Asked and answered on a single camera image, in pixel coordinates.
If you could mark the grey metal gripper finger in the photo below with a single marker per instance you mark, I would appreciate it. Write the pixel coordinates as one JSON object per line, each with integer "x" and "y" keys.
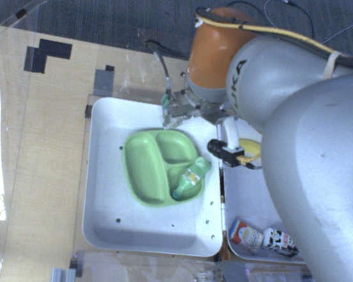
{"x": 168, "y": 122}
{"x": 177, "y": 122}

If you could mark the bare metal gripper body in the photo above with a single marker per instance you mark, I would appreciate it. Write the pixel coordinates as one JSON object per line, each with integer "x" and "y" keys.
{"x": 190, "y": 107}

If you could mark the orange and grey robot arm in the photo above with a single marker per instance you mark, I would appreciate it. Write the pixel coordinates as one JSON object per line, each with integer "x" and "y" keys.
{"x": 309, "y": 138}

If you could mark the green divided plate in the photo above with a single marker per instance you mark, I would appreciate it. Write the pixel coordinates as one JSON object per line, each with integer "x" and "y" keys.
{"x": 144, "y": 165}

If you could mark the pale wood board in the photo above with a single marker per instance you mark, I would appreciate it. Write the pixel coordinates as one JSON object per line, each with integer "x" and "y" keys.
{"x": 133, "y": 80}

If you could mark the green plastic bottle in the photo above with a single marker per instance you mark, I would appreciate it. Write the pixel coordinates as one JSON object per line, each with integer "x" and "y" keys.
{"x": 191, "y": 177}

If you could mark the yellow banana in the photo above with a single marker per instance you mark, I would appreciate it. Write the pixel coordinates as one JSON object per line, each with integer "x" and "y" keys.
{"x": 249, "y": 145}

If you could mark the thin black and white rod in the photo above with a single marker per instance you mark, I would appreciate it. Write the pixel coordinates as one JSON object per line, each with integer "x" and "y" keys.
{"x": 223, "y": 195}

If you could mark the white plastic tray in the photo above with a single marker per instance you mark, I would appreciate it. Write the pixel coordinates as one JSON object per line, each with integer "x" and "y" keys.
{"x": 246, "y": 198}
{"x": 105, "y": 192}

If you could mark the orange and white carton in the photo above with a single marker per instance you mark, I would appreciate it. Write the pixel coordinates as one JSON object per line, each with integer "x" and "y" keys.
{"x": 246, "y": 236}

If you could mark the white cow print bottle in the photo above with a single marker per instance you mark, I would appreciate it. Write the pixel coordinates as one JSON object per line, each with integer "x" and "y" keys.
{"x": 279, "y": 241}

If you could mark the black cylinder on white bracket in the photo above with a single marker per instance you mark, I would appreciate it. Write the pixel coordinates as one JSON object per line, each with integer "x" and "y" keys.
{"x": 226, "y": 151}

